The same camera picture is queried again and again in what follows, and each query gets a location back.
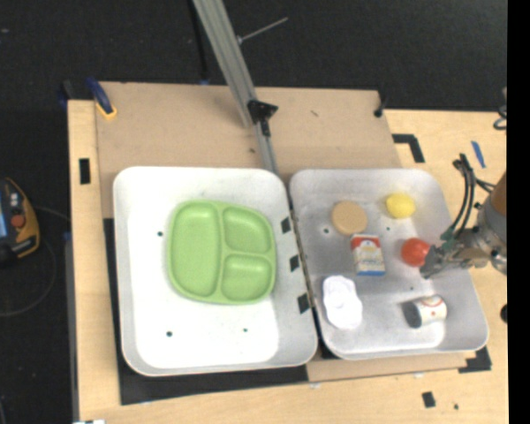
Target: green plate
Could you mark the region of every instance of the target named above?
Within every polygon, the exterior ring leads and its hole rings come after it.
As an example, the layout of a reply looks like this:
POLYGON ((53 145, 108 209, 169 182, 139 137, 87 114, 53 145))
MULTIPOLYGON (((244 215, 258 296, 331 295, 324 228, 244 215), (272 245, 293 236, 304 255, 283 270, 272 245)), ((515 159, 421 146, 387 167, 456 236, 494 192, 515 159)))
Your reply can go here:
POLYGON ((247 304, 273 289, 275 238, 260 212, 221 201, 186 201, 175 209, 169 234, 169 277, 184 296, 247 304))

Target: wooden table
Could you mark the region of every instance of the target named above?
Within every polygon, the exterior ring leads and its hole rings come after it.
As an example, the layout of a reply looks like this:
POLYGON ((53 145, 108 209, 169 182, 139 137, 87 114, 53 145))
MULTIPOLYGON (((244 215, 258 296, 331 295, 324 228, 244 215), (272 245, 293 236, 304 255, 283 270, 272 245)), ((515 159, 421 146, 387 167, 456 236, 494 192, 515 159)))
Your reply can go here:
MULTIPOLYGON (((219 88, 210 88, 208 92, 217 93, 219 96, 224 96, 223 93, 226 93, 227 96, 227 91, 219 88)), ((177 93, 186 90, 182 86, 176 86, 166 91, 170 90, 173 93, 175 92, 173 89, 177 93)), ((312 115, 312 119, 321 117, 322 113, 329 111, 330 102, 331 105, 337 105, 333 97, 326 102, 317 102, 317 95, 309 94, 307 90, 258 88, 258 93, 277 98, 287 96, 287 102, 296 100, 298 103, 301 99, 307 105, 307 114, 312 115)), ((326 93, 330 96, 343 96, 345 99, 351 99, 349 102, 352 102, 354 96, 360 96, 354 93, 361 92, 330 90, 326 93)), ((367 100, 372 100, 372 95, 367 95, 367 100)), ((213 99, 208 105, 220 105, 218 101, 213 99)), ((205 105, 204 102, 196 101, 194 108, 204 112, 205 105)), ((332 110, 332 113, 337 119, 342 117, 345 111, 332 110)), ((220 117, 227 120, 232 118, 232 114, 235 118, 235 112, 232 113, 231 109, 227 108, 220 117)), ((385 116, 386 121, 383 122, 388 124, 386 130, 392 134, 413 135, 420 144, 425 158, 424 163, 416 163, 407 144, 396 144, 395 157, 391 156, 387 163, 396 163, 397 166, 402 165, 406 168, 420 168, 432 174, 440 183, 453 216, 457 214, 463 197, 462 178, 451 166, 451 162, 458 158, 459 153, 467 154, 477 176, 488 182, 495 183, 505 170, 506 137, 503 132, 493 129, 492 125, 496 119, 494 113, 386 110, 385 116), (487 168, 482 169, 478 164, 471 140, 479 142, 487 168)), ((116 342, 106 277, 97 118, 93 102, 70 101, 76 374, 79 393, 77 414, 80 420, 106 420, 108 424, 131 424, 138 421, 145 424, 152 422, 467 422, 472 424, 508 422, 507 325, 500 318, 501 308, 507 301, 507 282, 505 276, 491 267, 472 270, 475 288, 489 325, 489 340, 486 347, 492 362, 490 370, 461 374, 456 368, 452 368, 121 405, 115 355, 116 342), (89 162, 90 178, 81 176, 83 159, 89 162), (435 400, 435 406, 426 407, 422 395, 430 392, 435 400)), ((338 125, 341 121, 330 120, 330 123, 332 130, 341 129, 338 125)), ((293 119, 292 124, 304 123, 293 119)), ((318 149, 309 149, 303 145, 306 137, 303 141, 302 137, 297 135, 285 135, 282 142, 273 139, 273 146, 280 161, 279 168, 286 177, 302 166, 298 159, 303 156, 305 164, 314 167, 322 165, 322 162, 327 167, 333 167, 334 164, 342 168, 357 167, 356 161, 350 156, 350 153, 354 152, 352 145, 338 149, 337 140, 326 140, 326 145, 332 143, 333 146, 325 146, 324 150, 322 146, 315 147, 318 149), (291 152, 294 156, 289 159, 290 161, 286 160, 287 153, 291 152), (289 165, 285 172, 284 164, 289 165)), ((376 160, 373 160, 372 166, 377 166, 376 160)), ((485 196, 483 191, 479 191, 476 199, 482 202, 485 196)))

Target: black clamp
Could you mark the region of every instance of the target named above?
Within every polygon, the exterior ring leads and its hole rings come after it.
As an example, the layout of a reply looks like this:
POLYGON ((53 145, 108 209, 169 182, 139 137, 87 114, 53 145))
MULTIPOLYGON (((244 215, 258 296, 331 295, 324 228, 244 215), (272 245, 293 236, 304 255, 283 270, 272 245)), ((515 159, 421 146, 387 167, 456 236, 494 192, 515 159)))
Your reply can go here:
POLYGON ((270 103, 249 101, 247 103, 247 109, 249 110, 249 114, 251 115, 254 124, 259 124, 261 126, 261 133, 263 136, 270 137, 271 131, 269 129, 269 120, 279 108, 270 103))

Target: white can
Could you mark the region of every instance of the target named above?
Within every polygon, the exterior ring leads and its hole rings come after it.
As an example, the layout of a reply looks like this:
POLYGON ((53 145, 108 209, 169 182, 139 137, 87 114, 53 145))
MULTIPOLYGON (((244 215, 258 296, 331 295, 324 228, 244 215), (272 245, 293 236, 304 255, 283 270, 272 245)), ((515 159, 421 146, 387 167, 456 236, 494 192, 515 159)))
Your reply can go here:
POLYGON ((415 329, 433 322, 443 322, 448 316, 448 307, 439 295, 405 303, 403 310, 406 321, 415 329))

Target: label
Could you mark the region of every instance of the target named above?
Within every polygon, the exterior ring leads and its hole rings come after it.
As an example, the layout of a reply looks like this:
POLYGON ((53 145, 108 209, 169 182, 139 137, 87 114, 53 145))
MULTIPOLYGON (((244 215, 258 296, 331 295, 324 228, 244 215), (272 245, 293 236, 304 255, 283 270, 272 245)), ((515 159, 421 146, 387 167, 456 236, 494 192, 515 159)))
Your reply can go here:
POLYGON ((353 234, 351 245, 357 275, 381 276, 385 274, 381 242, 377 236, 353 234))

